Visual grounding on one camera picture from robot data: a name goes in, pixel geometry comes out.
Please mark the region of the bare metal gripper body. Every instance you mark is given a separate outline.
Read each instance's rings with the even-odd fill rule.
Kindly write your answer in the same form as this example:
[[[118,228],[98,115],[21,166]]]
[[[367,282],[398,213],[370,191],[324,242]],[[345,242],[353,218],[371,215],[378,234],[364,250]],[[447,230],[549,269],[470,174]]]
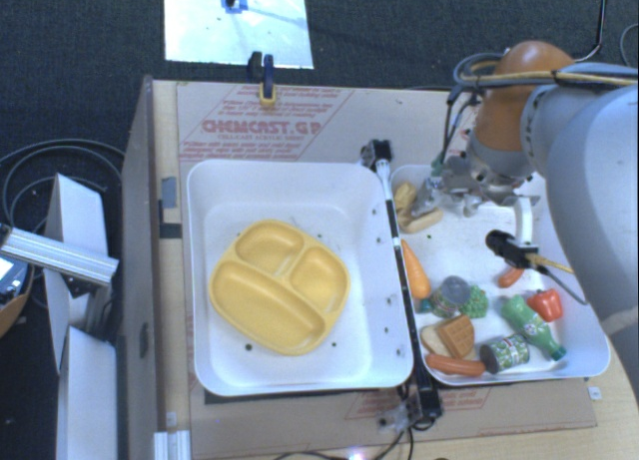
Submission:
[[[515,199],[515,190],[529,181],[532,166],[525,157],[514,152],[490,152],[482,157],[477,152],[464,156],[451,156],[441,170],[443,191],[457,199],[477,198],[480,202],[493,202],[509,206]]]

